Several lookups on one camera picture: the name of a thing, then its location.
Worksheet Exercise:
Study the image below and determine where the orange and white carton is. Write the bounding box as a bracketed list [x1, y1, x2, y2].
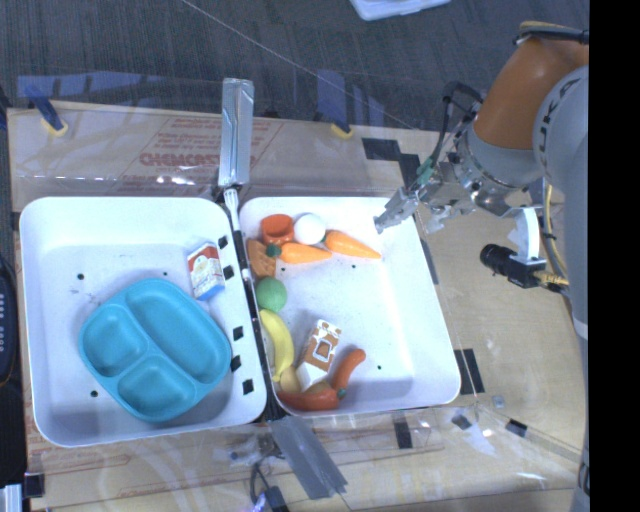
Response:
[294, 319, 343, 387]

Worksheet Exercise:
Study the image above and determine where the orange carrot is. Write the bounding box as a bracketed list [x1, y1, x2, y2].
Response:
[321, 229, 383, 261]
[264, 241, 333, 266]

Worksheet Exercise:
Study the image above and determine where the white egg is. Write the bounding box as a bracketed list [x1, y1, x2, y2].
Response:
[292, 212, 328, 247]

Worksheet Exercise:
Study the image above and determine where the red, white and blue carton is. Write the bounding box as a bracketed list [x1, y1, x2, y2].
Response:
[186, 240, 227, 302]

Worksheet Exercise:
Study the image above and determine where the black cylinder on white bracket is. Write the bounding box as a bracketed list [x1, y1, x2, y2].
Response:
[479, 205, 549, 290]

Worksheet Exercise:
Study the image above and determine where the blue divided plate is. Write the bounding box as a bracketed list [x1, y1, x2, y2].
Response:
[78, 277, 233, 425]

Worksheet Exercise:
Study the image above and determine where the brown cardboard board, red print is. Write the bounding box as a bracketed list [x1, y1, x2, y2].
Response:
[5, 99, 587, 512]

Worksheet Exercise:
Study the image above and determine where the orange pizza slice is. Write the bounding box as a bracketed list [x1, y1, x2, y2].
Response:
[245, 238, 278, 279]

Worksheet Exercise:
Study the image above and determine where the white plastic tray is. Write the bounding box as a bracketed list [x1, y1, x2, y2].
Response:
[238, 195, 462, 419]
[18, 195, 268, 448]

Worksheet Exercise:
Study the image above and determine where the orange-red sausage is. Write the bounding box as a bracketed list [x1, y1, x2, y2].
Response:
[330, 347, 368, 393]

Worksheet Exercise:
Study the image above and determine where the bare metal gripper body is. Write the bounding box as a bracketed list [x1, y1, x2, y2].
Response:
[416, 160, 507, 217]

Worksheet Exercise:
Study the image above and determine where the yellow banana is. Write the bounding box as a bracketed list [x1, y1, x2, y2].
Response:
[257, 308, 297, 384]

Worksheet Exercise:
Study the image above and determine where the red pepper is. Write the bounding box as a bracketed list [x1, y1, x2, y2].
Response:
[275, 385, 348, 413]

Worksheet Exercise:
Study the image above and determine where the green ball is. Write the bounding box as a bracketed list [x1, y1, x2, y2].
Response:
[254, 276, 289, 314]

